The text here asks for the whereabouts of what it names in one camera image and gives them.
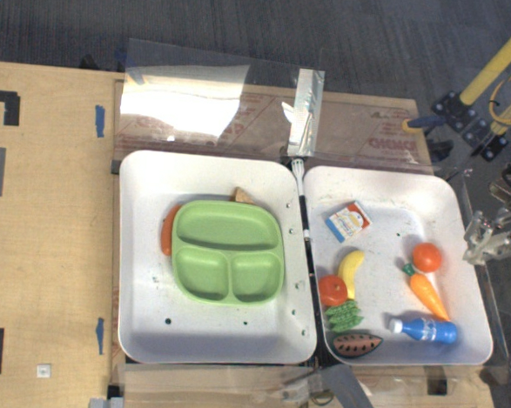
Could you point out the orange carrot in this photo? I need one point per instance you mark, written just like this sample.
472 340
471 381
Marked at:
426 293

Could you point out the green divided plate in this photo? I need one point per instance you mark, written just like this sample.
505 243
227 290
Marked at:
227 227

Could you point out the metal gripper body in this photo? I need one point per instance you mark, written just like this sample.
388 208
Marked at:
510 236

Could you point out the orange sausage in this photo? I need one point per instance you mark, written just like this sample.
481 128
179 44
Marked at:
166 236

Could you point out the yellow banana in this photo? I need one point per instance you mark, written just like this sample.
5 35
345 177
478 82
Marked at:
350 266

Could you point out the brown bread slice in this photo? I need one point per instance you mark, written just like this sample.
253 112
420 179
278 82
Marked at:
241 196

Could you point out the orange round fruit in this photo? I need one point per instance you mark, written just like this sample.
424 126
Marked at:
426 257

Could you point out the blue bottle white cap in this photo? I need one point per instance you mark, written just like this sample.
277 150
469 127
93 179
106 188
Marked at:
434 331

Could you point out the red tomato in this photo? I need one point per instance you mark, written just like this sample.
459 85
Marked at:
332 291

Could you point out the watermelon slice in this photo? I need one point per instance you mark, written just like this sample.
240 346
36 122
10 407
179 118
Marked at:
355 345

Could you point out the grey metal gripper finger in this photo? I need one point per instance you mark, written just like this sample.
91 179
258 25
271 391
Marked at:
477 227
481 254

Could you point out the white plastic tray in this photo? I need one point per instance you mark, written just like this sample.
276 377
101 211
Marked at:
143 313
384 290

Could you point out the green pea pods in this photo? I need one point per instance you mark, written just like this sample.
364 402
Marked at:
343 317

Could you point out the white blue orange carton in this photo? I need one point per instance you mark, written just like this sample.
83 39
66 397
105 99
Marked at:
348 221

